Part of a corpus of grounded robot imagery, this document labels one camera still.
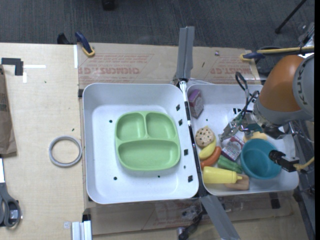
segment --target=teal bowl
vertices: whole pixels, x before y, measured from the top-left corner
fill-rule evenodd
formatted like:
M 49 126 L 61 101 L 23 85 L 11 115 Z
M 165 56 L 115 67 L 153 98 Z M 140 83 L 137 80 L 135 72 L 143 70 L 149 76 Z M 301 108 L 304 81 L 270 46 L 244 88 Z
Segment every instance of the teal bowl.
M 248 140 L 241 150 L 241 167 L 246 175 L 260 180 L 268 180 L 276 177 L 281 166 L 269 158 L 271 150 L 277 150 L 270 142 L 253 138 Z

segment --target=gray ring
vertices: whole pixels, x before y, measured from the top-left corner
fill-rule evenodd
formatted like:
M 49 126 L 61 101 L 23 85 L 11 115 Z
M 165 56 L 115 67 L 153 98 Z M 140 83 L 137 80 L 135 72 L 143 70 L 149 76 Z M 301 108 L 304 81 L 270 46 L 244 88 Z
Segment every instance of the gray ring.
M 72 141 L 74 142 L 78 149 L 79 149 L 79 154 L 77 156 L 77 158 L 72 161 L 72 162 L 59 162 L 57 161 L 53 155 L 52 155 L 52 149 L 54 147 L 54 145 L 59 142 L 59 141 L 62 141 L 62 140 L 67 140 L 67 141 Z M 70 136 L 70 135 L 62 135 L 62 136 L 59 136 L 59 137 L 56 137 L 53 141 L 51 141 L 50 143 L 50 146 L 49 146 L 49 158 L 51 160 L 51 162 L 56 165 L 56 166 L 59 166 L 59 167 L 71 167 L 73 165 L 75 165 L 77 162 L 79 162 L 79 160 L 81 159 L 81 156 L 82 156 L 82 147 L 81 147 L 81 143 L 79 140 L 77 140 L 75 137 L 73 136 Z

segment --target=yellow mustard bottle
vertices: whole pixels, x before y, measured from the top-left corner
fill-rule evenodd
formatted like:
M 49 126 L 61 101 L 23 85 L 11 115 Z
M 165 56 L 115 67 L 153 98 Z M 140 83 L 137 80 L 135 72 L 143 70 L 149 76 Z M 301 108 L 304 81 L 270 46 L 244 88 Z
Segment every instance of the yellow mustard bottle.
M 242 180 L 235 171 L 205 166 L 202 171 L 202 178 L 205 184 L 229 184 Z

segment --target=table surface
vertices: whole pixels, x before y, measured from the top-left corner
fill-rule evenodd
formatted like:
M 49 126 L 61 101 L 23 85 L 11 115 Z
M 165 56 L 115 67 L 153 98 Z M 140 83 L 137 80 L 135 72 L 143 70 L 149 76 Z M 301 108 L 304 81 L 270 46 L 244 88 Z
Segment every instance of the table surface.
M 55 166 L 48 148 L 62 135 L 81 140 L 74 45 L 1 43 L 0 55 L 20 58 L 30 67 L 24 69 L 27 81 L 23 82 L 22 76 L 15 76 L 13 65 L 3 65 L 17 143 L 17 155 L 3 159 L 4 172 L 8 192 L 19 201 L 23 219 L 16 228 L 0 228 L 0 238 L 69 240 L 68 226 L 81 222 L 84 212 L 83 164 Z M 69 162 L 77 156 L 77 147 L 61 141 L 54 153 L 58 160 Z M 241 239 L 307 239 L 299 206 L 293 198 L 288 201 L 289 216 L 234 222 Z M 151 238 L 176 240 L 177 229 L 93 236 L 99 240 Z M 202 225 L 190 239 L 219 239 L 219 234 L 213 225 Z

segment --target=orange carrot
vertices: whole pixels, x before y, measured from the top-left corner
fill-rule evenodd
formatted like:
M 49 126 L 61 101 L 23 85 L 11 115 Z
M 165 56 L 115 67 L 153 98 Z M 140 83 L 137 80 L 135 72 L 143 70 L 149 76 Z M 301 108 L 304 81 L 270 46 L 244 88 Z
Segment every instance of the orange carrot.
M 221 155 L 221 150 L 222 149 L 220 146 L 216 146 L 213 153 L 206 160 L 203 160 L 200 163 L 201 169 L 203 169 L 205 166 L 214 165 L 218 161 L 218 159 Z

